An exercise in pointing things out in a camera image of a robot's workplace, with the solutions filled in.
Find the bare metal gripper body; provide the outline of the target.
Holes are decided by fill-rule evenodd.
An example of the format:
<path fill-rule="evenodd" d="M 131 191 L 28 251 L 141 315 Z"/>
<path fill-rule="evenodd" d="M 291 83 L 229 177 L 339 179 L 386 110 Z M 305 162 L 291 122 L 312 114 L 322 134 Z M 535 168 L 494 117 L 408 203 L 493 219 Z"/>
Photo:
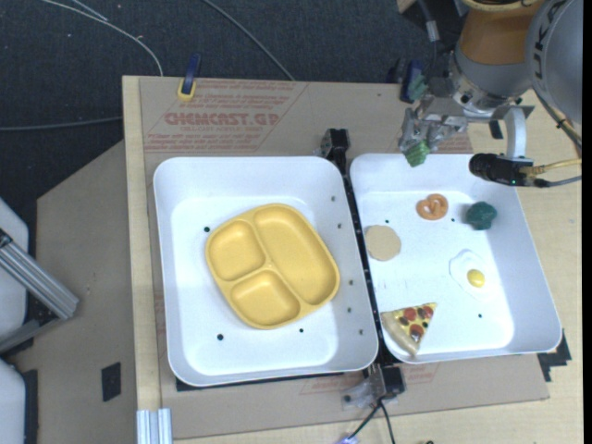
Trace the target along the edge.
<path fill-rule="evenodd" d="M 507 98 L 499 97 L 462 80 L 431 80 L 425 92 L 405 113 L 416 131 L 427 131 L 429 126 L 464 129 L 469 123 L 487 123 L 498 109 L 507 105 Z"/>

